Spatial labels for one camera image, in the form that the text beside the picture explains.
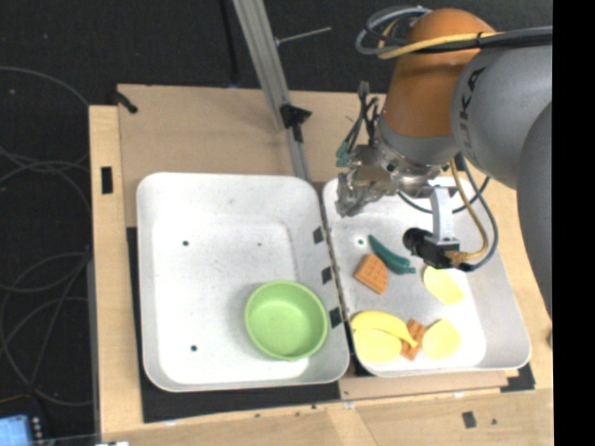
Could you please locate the brown cardboard board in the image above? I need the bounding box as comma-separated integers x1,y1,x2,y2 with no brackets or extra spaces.
115,84,522,401

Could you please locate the green bowl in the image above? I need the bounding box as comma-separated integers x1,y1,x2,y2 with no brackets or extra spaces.
244,280,330,362

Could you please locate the black cylinder on white bracket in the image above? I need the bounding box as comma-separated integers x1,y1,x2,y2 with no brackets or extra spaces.
402,186,461,270

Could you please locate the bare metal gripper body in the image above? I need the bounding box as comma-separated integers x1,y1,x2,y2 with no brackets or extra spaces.
345,142,443,200

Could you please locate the yellow banana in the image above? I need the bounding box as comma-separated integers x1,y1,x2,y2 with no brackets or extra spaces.
350,310,419,349

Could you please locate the white plastic tray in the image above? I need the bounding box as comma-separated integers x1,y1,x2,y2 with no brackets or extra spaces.
136,171,351,393
322,176,533,379

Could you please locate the orange waffle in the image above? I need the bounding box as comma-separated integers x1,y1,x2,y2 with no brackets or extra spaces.
400,318,430,362
352,254,390,296

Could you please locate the yellow potato crisp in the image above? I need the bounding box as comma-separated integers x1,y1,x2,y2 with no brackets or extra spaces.
422,265,466,307
420,318,462,361
352,327,403,365

